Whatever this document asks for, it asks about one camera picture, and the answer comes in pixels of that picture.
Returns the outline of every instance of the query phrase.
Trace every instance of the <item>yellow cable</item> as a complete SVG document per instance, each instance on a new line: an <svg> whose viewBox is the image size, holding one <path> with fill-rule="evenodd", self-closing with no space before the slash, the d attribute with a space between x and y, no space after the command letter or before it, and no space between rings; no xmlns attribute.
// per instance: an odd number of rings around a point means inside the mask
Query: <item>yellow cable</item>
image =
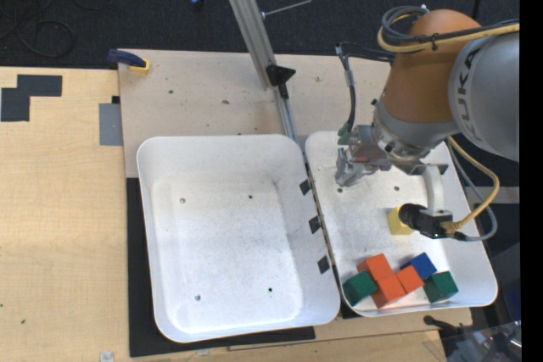
<svg viewBox="0 0 543 362"><path fill-rule="evenodd" d="M479 38L485 38L487 36L504 35L506 33L513 33L513 32L519 32L519 31L520 31L520 24L517 23L515 25L504 25L503 27L499 27L497 29L475 32L471 35L453 36L451 38L436 40L434 42L431 42L431 41L415 42L413 44L409 44L406 46L393 46L391 44L388 44L383 39L383 27L381 27L377 34L377 42L379 46L381 46L381 48L392 53L412 53L412 52L417 52L419 50L423 50L424 48L439 47L439 46L444 46L445 44L453 44L455 42L467 42L467 41L472 41Z"/></svg>
<svg viewBox="0 0 543 362"><path fill-rule="evenodd" d="M471 213L469 213L466 217L464 217L462 220L459 220L457 222L443 222L441 225L446 229L446 232L449 234L452 234L456 231L458 231L460 228L462 228L464 225L466 225L470 220L475 219L481 212L486 209L490 203L494 200L495 195L498 193L498 190L500 189L500 179L498 176L492 172L490 169L488 169L486 166L483 166L480 162L478 162L476 159L474 159L471 155L466 153L464 149L458 145L458 143L453 139L452 136L448 136L447 140L451 144L451 146L469 163L471 163L473 166L475 166L477 169L479 169L481 172L484 172L486 175L488 175L492 181L494 182L494 188L492 189L492 192L490 192L490 195Z"/></svg>

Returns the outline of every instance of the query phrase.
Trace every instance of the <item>orange block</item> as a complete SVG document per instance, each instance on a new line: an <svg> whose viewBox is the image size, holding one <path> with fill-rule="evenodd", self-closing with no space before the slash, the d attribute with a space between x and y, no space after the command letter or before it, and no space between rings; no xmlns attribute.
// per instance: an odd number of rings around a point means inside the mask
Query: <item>orange block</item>
<svg viewBox="0 0 543 362"><path fill-rule="evenodd" d="M406 295L406 290L396 275L389 275L377 281L377 286L378 290L372 293L372 298L378 308Z"/></svg>
<svg viewBox="0 0 543 362"><path fill-rule="evenodd" d="M384 253L379 253L359 263L356 268L358 271L365 270L374 281L379 281L384 277L393 275L392 267L389 261L384 256Z"/></svg>
<svg viewBox="0 0 543 362"><path fill-rule="evenodd" d="M412 265L408 265L401 269L396 276L400 280L400 284L404 287L406 292L415 291L424 285L424 281L421 276L418 275L417 270Z"/></svg>

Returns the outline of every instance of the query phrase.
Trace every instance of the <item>wooden block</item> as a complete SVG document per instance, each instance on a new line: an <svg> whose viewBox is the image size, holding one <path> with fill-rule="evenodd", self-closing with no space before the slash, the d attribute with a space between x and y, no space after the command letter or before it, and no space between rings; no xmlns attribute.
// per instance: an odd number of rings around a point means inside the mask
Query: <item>wooden block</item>
<svg viewBox="0 0 543 362"><path fill-rule="evenodd" d="M400 280L400 284L404 287L406 292L413 292L417 288L420 288L424 285L424 281L421 279L421 276L418 275L415 267L408 265L401 269L396 276Z"/></svg>
<svg viewBox="0 0 543 362"><path fill-rule="evenodd" d="M378 308L385 304L394 302L396 299L406 295L406 290L400 284L396 275L388 275L377 281L378 290L372 293L373 302Z"/></svg>
<svg viewBox="0 0 543 362"><path fill-rule="evenodd" d="M379 253L365 259L359 263L356 268L358 271L367 271L374 281L380 281L381 279L394 274L384 253Z"/></svg>
<svg viewBox="0 0 543 362"><path fill-rule="evenodd" d="M390 234L393 236L408 236L413 233L413 229L400 220L399 212L400 207L396 207L395 209L391 209L387 214Z"/></svg>
<svg viewBox="0 0 543 362"><path fill-rule="evenodd" d="M424 291L432 304L454 296L458 292L458 287L449 271L441 271L424 281Z"/></svg>
<svg viewBox="0 0 543 362"><path fill-rule="evenodd" d="M437 271L434 263L430 260L426 252L422 252L415 258L410 259L400 268L403 269L408 265L415 267L415 270L417 271L418 275L421 276L423 281Z"/></svg>
<svg viewBox="0 0 543 362"><path fill-rule="evenodd" d="M377 291L377 285L369 274L363 270L343 284L343 292L351 306Z"/></svg>

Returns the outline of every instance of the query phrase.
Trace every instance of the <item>white bin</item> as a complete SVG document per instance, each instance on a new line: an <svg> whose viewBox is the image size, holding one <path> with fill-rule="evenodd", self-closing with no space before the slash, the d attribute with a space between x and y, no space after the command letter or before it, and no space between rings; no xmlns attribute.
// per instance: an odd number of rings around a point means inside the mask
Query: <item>white bin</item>
<svg viewBox="0 0 543 362"><path fill-rule="evenodd" d="M166 337L189 343L335 318L338 286L322 229L310 225L316 205L294 141L153 137L137 165Z"/></svg>

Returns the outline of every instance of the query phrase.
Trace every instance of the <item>black tape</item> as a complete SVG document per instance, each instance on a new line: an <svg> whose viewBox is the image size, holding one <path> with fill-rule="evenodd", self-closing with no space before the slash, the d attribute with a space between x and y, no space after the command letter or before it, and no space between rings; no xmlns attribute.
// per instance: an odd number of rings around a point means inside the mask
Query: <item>black tape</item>
<svg viewBox="0 0 543 362"><path fill-rule="evenodd" d="M309 183L309 180L305 180L303 183L299 185L299 189L302 191L303 195L305 196L308 191L311 190L311 184Z"/></svg>
<svg viewBox="0 0 543 362"><path fill-rule="evenodd" d="M321 271L321 275L322 273L324 273L326 270L328 270L330 268L330 263L328 262L328 257L325 255L323 256L321 259L319 259L319 270Z"/></svg>
<svg viewBox="0 0 543 362"><path fill-rule="evenodd" d="M62 75L17 75L17 87L2 89L0 121L29 121L31 97L60 97Z"/></svg>
<svg viewBox="0 0 543 362"><path fill-rule="evenodd" d="M309 221L309 227L311 228L311 234L315 234L321 227L321 222L319 222L319 216L315 216Z"/></svg>

